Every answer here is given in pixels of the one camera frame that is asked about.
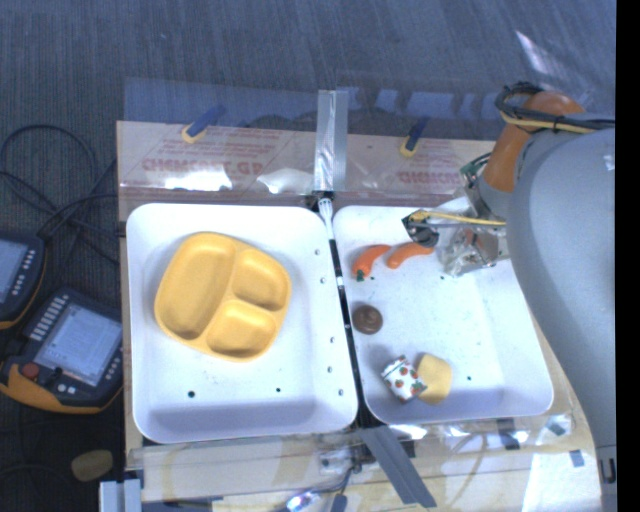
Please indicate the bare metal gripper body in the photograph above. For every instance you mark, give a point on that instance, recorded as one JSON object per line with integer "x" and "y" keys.
{"x": 472, "y": 250}

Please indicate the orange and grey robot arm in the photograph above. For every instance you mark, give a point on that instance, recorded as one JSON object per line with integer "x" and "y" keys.
{"x": 565, "y": 240}

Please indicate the orange sausage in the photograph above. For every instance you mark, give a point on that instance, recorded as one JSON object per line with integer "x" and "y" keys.
{"x": 406, "y": 254}

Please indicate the white plastic tray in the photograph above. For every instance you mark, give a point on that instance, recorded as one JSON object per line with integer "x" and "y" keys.
{"x": 450, "y": 325}
{"x": 235, "y": 400}

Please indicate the orange carrot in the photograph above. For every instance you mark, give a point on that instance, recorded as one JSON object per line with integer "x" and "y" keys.
{"x": 369, "y": 257}

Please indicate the brown doughnut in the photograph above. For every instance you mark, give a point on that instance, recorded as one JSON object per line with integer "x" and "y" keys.
{"x": 367, "y": 319}

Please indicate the yellow bread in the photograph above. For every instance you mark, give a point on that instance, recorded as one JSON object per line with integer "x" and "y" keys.
{"x": 436, "y": 380}

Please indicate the white carton with strawberry print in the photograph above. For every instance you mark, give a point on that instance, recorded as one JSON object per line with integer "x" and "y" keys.
{"x": 403, "y": 380}

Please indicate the yellow divided plate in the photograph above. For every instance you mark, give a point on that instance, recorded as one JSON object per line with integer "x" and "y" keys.
{"x": 215, "y": 295}

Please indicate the brown cardboard board red print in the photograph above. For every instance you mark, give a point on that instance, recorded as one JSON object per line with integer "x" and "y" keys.
{"x": 210, "y": 160}

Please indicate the pale yellow oval object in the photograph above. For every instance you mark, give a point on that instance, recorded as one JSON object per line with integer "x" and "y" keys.
{"x": 92, "y": 465}

